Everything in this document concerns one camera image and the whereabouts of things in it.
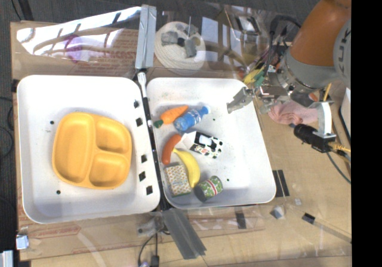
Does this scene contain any orange toy carrot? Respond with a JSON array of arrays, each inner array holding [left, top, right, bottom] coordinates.
[[153, 105, 189, 129]]

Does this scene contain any green and red can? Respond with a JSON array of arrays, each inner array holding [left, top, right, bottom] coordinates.
[[194, 175, 224, 203]]

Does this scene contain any orange toy sausage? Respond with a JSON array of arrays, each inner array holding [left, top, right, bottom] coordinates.
[[161, 133, 183, 166]]

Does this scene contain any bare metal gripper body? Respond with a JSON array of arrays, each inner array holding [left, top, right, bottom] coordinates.
[[255, 72, 301, 106]]

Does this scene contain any pink cloth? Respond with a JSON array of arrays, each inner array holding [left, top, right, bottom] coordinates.
[[267, 100, 319, 126]]

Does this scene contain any black cylinder on white bracket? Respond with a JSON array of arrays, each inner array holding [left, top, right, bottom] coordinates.
[[293, 101, 337, 154]]

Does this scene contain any black and white cow-print carton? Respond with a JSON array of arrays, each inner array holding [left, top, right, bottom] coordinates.
[[183, 131, 224, 159]]

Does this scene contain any yellow banana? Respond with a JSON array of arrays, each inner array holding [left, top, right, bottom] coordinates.
[[172, 147, 201, 189]]

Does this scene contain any blue plastic bottle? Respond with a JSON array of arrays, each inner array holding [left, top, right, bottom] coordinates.
[[173, 105, 212, 133]]

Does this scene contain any orange patterned packet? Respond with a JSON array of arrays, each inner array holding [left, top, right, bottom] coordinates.
[[164, 162, 193, 198]]

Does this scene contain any white plastic tray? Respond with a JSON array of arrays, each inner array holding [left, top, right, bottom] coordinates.
[[146, 77, 277, 210], [17, 74, 161, 225]]

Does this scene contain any white rope basket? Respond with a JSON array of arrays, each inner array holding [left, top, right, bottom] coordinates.
[[153, 21, 207, 70]]

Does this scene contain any small grey cube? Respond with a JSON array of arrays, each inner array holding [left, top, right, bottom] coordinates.
[[270, 205, 285, 220]]

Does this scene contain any yellow divided plate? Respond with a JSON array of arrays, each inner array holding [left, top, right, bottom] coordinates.
[[52, 112, 133, 190]]

